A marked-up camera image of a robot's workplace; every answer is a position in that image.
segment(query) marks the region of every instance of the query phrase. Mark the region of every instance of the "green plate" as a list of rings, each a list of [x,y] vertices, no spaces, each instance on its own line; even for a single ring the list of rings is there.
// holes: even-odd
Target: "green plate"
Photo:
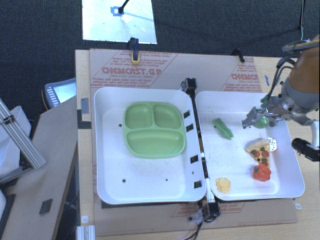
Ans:
[[[125,144],[143,158],[169,158],[186,147],[184,122],[176,107],[163,102],[136,102],[123,116]]]

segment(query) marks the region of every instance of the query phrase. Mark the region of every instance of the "toy pizza slice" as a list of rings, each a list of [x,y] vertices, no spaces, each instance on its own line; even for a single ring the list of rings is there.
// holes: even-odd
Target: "toy pizza slice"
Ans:
[[[270,168],[270,141],[269,139],[261,139],[255,141],[245,148],[245,150],[259,163]]]

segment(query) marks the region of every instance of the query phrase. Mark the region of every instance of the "red toy pepper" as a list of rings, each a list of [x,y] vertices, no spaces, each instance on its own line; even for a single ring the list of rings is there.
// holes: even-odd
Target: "red toy pepper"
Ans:
[[[253,167],[253,178],[262,182],[270,180],[271,170],[263,163]]]

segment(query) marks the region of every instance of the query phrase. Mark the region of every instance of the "screen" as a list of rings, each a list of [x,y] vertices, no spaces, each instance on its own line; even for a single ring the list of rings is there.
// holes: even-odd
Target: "screen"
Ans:
[[[76,88],[76,83],[68,83],[64,85],[59,85],[53,87],[60,103],[65,102],[66,100],[69,100],[73,96],[77,94],[77,88]]]

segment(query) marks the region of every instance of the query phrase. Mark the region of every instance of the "black fabric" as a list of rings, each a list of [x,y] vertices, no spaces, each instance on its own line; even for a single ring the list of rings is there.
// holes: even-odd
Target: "black fabric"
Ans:
[[[302,0],[151,1],[157,44],[140,44],[146,51],[284,57],[301,36]],[[306,0],[306,39],[319,33],[319,1]],[[82,39],[82,0],[0,0],[0,98],[35,119],[44,85],[75,76],[76,49],[126,47]]]

